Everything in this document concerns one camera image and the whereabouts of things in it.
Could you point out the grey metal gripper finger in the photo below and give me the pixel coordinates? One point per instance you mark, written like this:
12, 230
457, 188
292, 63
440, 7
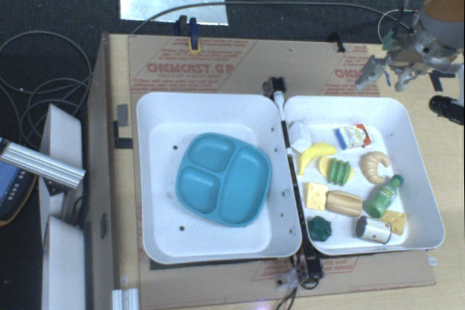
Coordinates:
367, 74
404, 80

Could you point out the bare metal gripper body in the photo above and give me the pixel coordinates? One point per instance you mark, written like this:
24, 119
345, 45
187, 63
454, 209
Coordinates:
432, 56

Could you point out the blue red white packet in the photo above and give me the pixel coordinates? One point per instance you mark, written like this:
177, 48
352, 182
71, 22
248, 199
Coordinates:
353, 136

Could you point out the white plastic tray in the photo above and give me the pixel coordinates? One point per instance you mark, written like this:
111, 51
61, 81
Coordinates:
163, 228
414, 156

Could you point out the beige croissant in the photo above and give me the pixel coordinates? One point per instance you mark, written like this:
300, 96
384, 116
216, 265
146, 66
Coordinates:
374, 165

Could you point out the white carton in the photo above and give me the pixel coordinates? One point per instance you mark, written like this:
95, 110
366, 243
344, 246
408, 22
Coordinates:
299, 136

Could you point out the yellow banana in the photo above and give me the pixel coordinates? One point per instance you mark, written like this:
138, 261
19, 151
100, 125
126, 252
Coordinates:
312, 156

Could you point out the green and yellow toy food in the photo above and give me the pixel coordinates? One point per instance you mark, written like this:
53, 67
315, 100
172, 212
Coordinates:
338, 171

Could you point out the thin black and white rod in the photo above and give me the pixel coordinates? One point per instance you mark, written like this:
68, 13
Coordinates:
290, 156

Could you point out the green bottle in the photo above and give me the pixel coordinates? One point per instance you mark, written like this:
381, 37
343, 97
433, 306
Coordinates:
381, 199

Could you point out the tan bread roll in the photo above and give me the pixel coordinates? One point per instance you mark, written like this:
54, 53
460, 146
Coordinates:
343, 203

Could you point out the yellow cheese wedge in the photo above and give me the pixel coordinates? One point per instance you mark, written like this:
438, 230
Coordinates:
315, 196
396, 221

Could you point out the brown cardboard board red print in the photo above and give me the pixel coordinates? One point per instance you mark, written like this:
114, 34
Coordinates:
225, 69

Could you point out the white can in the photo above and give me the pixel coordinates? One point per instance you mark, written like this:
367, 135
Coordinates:
374, 230

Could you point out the green broccoli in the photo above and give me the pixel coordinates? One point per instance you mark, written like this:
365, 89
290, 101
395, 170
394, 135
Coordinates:
319, 228

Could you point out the blue divided plate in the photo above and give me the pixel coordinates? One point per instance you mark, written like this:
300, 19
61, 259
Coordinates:
225, 179

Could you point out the black cylinder on white bracket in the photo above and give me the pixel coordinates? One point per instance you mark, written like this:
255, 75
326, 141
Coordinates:
445, 107

